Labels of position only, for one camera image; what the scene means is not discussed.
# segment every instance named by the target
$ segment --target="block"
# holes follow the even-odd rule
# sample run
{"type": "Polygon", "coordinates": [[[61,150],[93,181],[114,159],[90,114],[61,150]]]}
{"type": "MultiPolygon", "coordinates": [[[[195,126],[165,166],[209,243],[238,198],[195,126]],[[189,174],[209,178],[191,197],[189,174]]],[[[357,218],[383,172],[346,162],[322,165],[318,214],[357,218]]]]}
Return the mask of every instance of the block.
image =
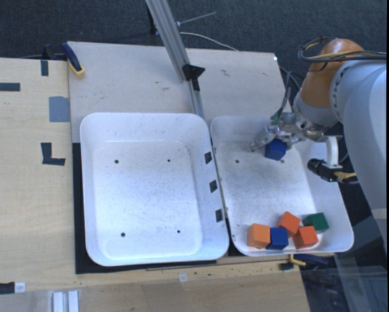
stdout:
{"type": "Polygon", "coordinates": [[[308,215],[302,220],[304,226],[314,226],[316,232],[322,233],[329,228],[325,214],[316,213],[308,215]]]}
{"type": "Polygon", "coordinates": [[[303,226],[293,236],[296,249],[311,247],[319,241],[314,226],[303,226]]]}
{"type": "Polygon", "coordinates": [[[265,145],[264,157],[279,161],[286,154],[287,144],[275,138],[273,141],[265,145]]]}
{"type": "Polygon", "coordinates": [[[288,245],[287,229],[282,227],[270,227],[271,242],[268,250],[283,250],[288,245]]]}
{"type": "Polygon", "coordinates": [[[287,229],[287,235],[288,237],[292,237],[294,234],[296,234],[297,230],[299,229],[301,219],[290,212],[286,211],[283,215],[281,215],[276,223],[276,227],[283,227],[287,229]]]}
{"type": "Polygon", "coordinates": [[[253,223],[248,228],[247,245],[257,248],[265,248],[270,243],[270,227],[253,223]]]}

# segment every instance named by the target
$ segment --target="metal bracket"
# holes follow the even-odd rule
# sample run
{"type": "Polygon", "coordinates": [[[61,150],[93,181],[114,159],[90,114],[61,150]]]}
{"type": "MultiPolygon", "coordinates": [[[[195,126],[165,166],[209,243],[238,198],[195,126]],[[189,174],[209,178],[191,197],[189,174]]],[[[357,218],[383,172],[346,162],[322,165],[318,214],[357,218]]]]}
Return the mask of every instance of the metal bracket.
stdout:
{"type": "Polygon", "coordinates": [[[341,135],[332,135],[328,136],[325,143],[327,148],[327,162],[323,163],[324,166],[330,169],[342,168],[339,165],[339,147],[338,140],[341,139],[341,135]]]}
{"type": "Polygon", "coordinates": [[[183,73],[187,81],[192,81],[193,89],[200,91],[199,82],[197,79],[205,71],[203,67],[186,64],[183,66],[183,73]]]}
{"type": "Polygon", "coordinates": [[[158,30],[180,81],[191,81],[190,91],[194,113],[204,119],[203,105],[200,99],[200,87],[197,81],[198,76],[204,71],[204,68],[190,64],[168,1],[145,0],[145,2],[154,21],[154,26],[158,30]]]}

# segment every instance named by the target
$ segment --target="black cable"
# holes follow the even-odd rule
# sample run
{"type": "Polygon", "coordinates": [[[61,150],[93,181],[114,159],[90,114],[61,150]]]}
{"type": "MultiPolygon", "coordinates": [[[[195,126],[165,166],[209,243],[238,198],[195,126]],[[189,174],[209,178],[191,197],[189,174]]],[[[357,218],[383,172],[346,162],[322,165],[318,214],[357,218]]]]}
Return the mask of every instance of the black cable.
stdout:
{"type": "Polygon", "coordinates": [[[281,104],[281,107],[271,116],[271,120],[274,122],[277,121],[279,117],[281,117],[281,114],[283,113],[283,110],[286,107],[287,101],[290,98],[290,94],[291,94],[291,88],[289,87],[290,80],[293,81],[293,83],[297,87],[297,90],[300,90],[300,84],[293,76],[291,76],[293,72],[287,71],[287,69],[281,66],[279,66],[279,68],[282,72],[286,73],[286,80],[284,81],[284,97],[283,97],[283,102],[281,104]]]}
{"type": "Polygon", "coordinates": [[[320,69],[318,69],[318,70],[309,70],[309,72],[321,72],[321,71],[323,71],[326,68],[327,64],[328,63],[325,62],[320,69]]]}
{"type": "Polygon", "coordinates": [[[339,161],[338,164],[343,164],[343,162],[346,161],[346,159],[349,157],[349,153],[347,152],[339,161]]]}
{"type": "Polygon", "coordinates": [[[383,52],[377,52],[377,51],[366,51],[366,50],[360,50],[360,51],[352,51],[347,52],[345,54],[338,53],[335,57],[330,58],[312,58],[312,57],[305,57],[304,52],[307,51],[310,47],[315,45],[320,45],[323,43],[328,43],[332,41],[333,39],[337,39],[336,37],[332,36],[320,36],[318,38],[314,38],[313,40],[310,40],[302,45],[300,45],[297,56],[299,60],[305,61],[305,62],[341,62],[341,61],[349,61],[349,60],[386,60],[386,53],[383,52]]]}
{"type": "Polygon", "coordinates": [[[294,85],[297,87],[297,90],[300,90],[301,85],[296,80],[296,78],[294,78],[292,76],[292,74],[297,74],[298,76],[302,77],[303,79],[304,79],[304,77],[295,71],[287,71],[287,69],[285,69],[284,67],[281,67],[281,66],[280,66],[280,70],[282,70],[286,75],[289,74],[289,80],[291,79],[293,81],[294,85]]]}

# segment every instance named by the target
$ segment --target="wire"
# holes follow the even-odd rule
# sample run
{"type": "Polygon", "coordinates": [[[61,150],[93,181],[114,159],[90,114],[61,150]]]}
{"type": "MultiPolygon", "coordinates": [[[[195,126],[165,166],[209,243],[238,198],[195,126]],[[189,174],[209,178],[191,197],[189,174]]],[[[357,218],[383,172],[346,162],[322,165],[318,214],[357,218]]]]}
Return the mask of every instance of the wire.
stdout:
{"type": "Polygon", "coordinates": [[[285,69],[284,67],[281,67],[280,66],[280,70],[283,71],[285,74],[288,74],[289,73],[289,80],[293,81],[294,85],[297,87],[297,90],[300,90],[301,88],[301,85],[299,84],[299,82],[296,80],[296,78],[294,76],[292,76],[293,74],[297,74],[299,77],[301,77],[302,79],[304,79],[303,75],[301,75],[300,73],[297,73],[296,71],[287,71],[287,69],[285,69]]]}
{"type": "Polygon", "coordinates": [[[342,164],[349,157],[349,153],[346,153],[339,161],[338,164],[342,164]]]}
{"type": "Polygon", "coordinates": [[[184,21],[178,22],[178,24],[181,25],[181,24],[184,24],[184,23],[189,23],[189,22],[200,20],[202,18],[206,18],[208,16],[212,16],[212,15],[215,15],[215,14],[216,14],[216,12],[212,12],[212,13],[209,13],[209,14],[204,14],[204,15],[201,15],[201,16],[197,16],[195,18],[185,19],[184,21]]]}
{"type": "Polygon", "coordinates": [[[304,52],[310,49],[313,46],[320,45],[323,43],[328,43],[336,39],[336,37],[331,36],[321,36],[314,38],[306,43],[300,45],[299,50],[297,51],[297,56],[300,60],[305,62],[341,62],[349,60],[386,60],[387,54],[385,52],[377,51],[347,51],[347,52],[337,52],[329,53],[326,55],[316,55],[313,57],[304,56],[304,52]]]}
{"type": "Polygon", "coordinates": [[[228,49],[231,49],[231,50],[234,50],[234,51],[238,51],[236,48],[232,47],[232,46],[229,46],[229,45],[226,45],[226,44],[222,44],[220,42],[218,42],[217,40],[214,40],[212,38],[209,38],[209,37],[206,37],[206,36],[203,36],[202,34],[195,34],[195,33],[192,33],[192,32],[181,32],[180,34],[188,34],[188,35],[191,35],[191,36],[197,36],[197,37],[201,37],[201,38],[205,38],[207,40],[210,40],[220,46],[223,46],[223,47],[227,47],[228,49]]]}

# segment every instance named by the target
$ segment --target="yellow clamp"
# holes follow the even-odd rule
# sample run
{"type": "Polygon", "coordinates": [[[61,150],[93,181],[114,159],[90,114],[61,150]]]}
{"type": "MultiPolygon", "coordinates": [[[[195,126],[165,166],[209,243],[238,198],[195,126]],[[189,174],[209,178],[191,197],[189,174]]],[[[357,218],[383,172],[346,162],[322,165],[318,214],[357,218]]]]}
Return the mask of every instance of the yellow clamp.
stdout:
{"type": "Polygon", "coordinates": [[[306,263],[304,261],[296,260],[294,259],[294,254],[289,254],[288,255],[288,261],[294,265],[298,266],[306,266],[306,263]]]}
{"type": "Polygon", "coordinates": [[[355,172],[347,173],[347,172],[335,172],[334,175],[338,177],[338,181],[340,183],[344,183],[346,179],[356,177],[355,172]]]}
{"type": "Polygon", "coordinates": [[[80,65],[80,67],[81,67],[81,70],[76,70],[76,69],[73,67],[73,65],[72,65],[71,63],[69,63],[70,69],[71,69],[76,75],[82,75],[82,74],[84,74],[84,72],[85,72],[85,69],[84,69],[84,67],[82,66],[82,64],[79,63],[79,65],[80,65]]]}

